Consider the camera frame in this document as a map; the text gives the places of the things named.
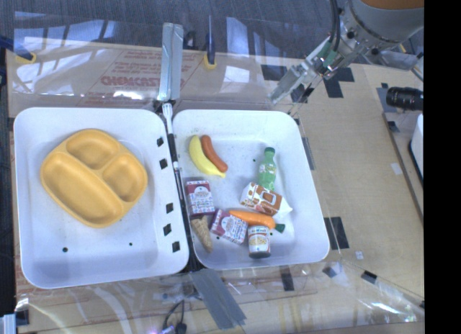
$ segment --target toy banana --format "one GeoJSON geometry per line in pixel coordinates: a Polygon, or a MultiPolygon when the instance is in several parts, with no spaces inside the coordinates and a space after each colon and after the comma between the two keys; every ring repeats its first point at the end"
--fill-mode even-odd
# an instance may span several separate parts
{"type": "Polygon", "coordinates": [[[225,173],[219,171],[218,168],[216,168],[216,165],[213,164],[207,156],[205,156],[202,149],[202,143],[200,142],[200,137],[198,135],[192,136],[192,139],[190,140],[189,154],[192,162],[202,173],[221,176],[222,178],[225,177],[225,173]]]}

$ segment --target toy hot dog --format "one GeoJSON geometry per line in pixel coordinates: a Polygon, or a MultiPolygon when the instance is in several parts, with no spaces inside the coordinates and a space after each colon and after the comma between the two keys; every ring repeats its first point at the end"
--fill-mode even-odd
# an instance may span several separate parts
{"type": "Polygon", "coordinates": [[[202,143],[203,153],[208,158],[208,160],[215,164],[219,171],[225,173],[228,170],[228,165],[216,153],[211,142],[211,137],[209,135],[203,135],[200,138],[200,142],[202,143]]]}

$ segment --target can label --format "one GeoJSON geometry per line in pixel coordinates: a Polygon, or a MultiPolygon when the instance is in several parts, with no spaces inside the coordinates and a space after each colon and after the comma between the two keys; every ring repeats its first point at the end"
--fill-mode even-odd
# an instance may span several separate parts
{"type": "Polygon", "coordinates": [[[269,228],[256,225],[248,228],[249,253],[270,253],[269,228]]]}

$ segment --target yellow plate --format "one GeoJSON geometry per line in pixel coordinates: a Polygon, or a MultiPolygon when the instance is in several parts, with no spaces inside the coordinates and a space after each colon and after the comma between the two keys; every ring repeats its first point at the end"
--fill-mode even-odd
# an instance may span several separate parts
{"type": "Polygon", "coordinates": [[[90,227],[120,220],[148,183],[139,160],[95,129],[76,132],[52,150],[40,167],[40,180],[65,211],[90,227]]]}

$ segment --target toy carrot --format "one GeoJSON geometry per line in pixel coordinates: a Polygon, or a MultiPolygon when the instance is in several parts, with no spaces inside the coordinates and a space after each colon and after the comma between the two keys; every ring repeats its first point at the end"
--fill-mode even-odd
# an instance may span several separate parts
{"type": "Polygon", "coordinates": [[[285,230],[285,224],[277,224],[274,218],[270,215],[262,214],[260,212],[242,211],[242,210],[229,210],[229,214],[242,219],[248,225],[264,225],[269,229],[275,229],[280,233],[285,230]]]}

